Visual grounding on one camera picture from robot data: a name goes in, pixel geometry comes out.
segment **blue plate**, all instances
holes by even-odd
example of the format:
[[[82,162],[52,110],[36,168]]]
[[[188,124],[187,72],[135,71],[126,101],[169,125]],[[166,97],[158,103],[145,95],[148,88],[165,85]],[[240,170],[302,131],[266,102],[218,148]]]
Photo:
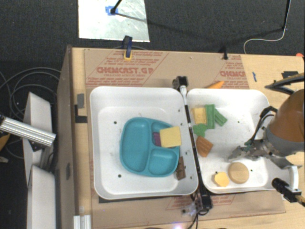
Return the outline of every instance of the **blue plate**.
[[[150,177],[172,174],[178,165],[180,146],[159,147],[154,144],[153,132],[172,127],[148,118],[137,117],[126,122],[121,142],[120,160],[129,171]]]

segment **silver metal tube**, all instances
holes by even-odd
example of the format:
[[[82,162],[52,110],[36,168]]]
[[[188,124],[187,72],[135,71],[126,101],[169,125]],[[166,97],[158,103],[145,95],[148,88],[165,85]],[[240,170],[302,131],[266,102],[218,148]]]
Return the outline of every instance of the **silver metal tube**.
[[[53,144],[56,137],[54,133],[43,131],[8,117],[5,117],[2,122],[0,122],[0,131],[24,137],[32,142],[47,147],[50,147]]]

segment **white cable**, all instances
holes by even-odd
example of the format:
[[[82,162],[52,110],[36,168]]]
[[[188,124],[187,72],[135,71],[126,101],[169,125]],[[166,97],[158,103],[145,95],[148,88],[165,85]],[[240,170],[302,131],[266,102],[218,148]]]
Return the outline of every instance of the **white cable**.
[[[268,39],[261,39],[261,38],[252,38],[252,39],[249,39],[249,40],[247,40],[247,41],[244,43],[244,53],[245,53],[245,54],[247,54],[247,53],[246,53],[246,49],[245,49],[246,44],[247,44],[248,42],[250,42],[250,41],[277,42],[277,41],[280,41],[281,39],[284,38],[284,36],[285,36],[285,31],[286,31],[286,27],[287,27],[288,14],[289,14],[289,11],[290,11],[290,4],[291,4],[291,0],[289,1],[288,11],[287,11],[287,18],[286,18],[285,27],[284,27],[284,30],[283,30],[283,35],[282,35],[282,37],[279,38],[279,39],[275,39],[275,40],[268,40]]]

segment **black floor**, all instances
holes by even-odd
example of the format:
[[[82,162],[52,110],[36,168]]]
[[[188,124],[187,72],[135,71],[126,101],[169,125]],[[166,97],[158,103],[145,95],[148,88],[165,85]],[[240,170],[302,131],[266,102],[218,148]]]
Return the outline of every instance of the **black floor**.
[[[145,5],[151,42],[134,45],[196,52],[218,52],[225,46],[228,53],[243,53],[243,44],[250,38],[282,37],[286,0],[145,0]],[[292,0],[284,38],[249,42],[247,53],[304,54],[304,20],[305,0]],[[30,68],[60,70],[67,44],[113,48],[121,42],[79,39],[77,0],[0,0],[0,72],[6,79]],[[21,77],[9,82],[11,90]],[[0,76],[0,112],[10,115],[9,94],[3,82]],[[57,85],[54,77],[45,74],[28,76],[20,83],[25,84],[39,84],[53,91]],[[54,103],[48,91],[29,87],[16,94],[20,109],[25,106],[28,90]],[[10,145],[9,150],[22,156],[20,142]],[[26,227],[27,196],[23,161],[6,149],[0,156],[9,159],[7,164],[0,163],[0,228],[22,229]]]

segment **metal rod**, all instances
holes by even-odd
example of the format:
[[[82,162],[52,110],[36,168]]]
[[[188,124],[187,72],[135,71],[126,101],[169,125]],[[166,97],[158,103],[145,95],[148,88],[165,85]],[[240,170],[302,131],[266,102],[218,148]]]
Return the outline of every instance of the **metal rod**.
[[[282,27],[283,30],[286,28],[286,25],[287,25],[287,16],[288,16],[288,11],[289,11],[289,6],[290,6],[290,0],[287,0],[284,25]]]
[[[118,8],[118,6],[120,5],[121,2],[122,2],[122,0],[118,0],[116,5],[112,9],[110,9],[110,14],[115,14],[115,10]]]

